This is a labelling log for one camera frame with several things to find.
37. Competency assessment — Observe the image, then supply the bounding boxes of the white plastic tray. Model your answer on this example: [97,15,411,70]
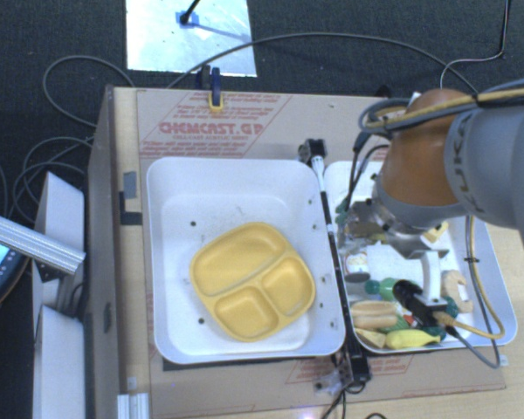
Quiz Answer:
[145,155,348,365]
[323,160,519,354]

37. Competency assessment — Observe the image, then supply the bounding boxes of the yellow banana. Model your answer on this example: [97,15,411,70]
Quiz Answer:
[384,328,443,351]

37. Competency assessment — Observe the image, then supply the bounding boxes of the black block with thin wires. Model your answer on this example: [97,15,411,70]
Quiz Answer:
[345,350,373,384]
[298,138,329,162]

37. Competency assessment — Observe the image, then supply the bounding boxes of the brown cardboard board red print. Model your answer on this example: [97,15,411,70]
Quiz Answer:
[134,86,507,399]

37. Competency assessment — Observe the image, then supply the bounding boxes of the sausage in bread bun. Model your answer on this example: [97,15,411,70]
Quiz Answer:
[349,299,399,331]

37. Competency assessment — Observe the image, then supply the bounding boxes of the green bottle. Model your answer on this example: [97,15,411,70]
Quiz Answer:
[363,277,403,301]

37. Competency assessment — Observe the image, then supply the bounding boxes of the yellow pizza slice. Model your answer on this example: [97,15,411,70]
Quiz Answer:
[353,326,388,350]

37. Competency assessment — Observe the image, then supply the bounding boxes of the beige croissant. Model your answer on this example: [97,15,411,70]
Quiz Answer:
[439,269,475,314]

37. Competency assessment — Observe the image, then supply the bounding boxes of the thin black and white rod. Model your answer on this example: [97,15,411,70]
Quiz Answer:
[313,155,364,361]

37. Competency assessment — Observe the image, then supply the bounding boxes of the yellow divided plate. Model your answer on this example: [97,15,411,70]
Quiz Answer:
[188,221,317,344]

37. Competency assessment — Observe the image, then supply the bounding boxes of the black cylinder on white bracket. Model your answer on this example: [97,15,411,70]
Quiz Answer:
[391,247,452,327]

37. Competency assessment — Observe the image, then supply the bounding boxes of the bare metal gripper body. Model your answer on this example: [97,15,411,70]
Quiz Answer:
[345,198,425,261]

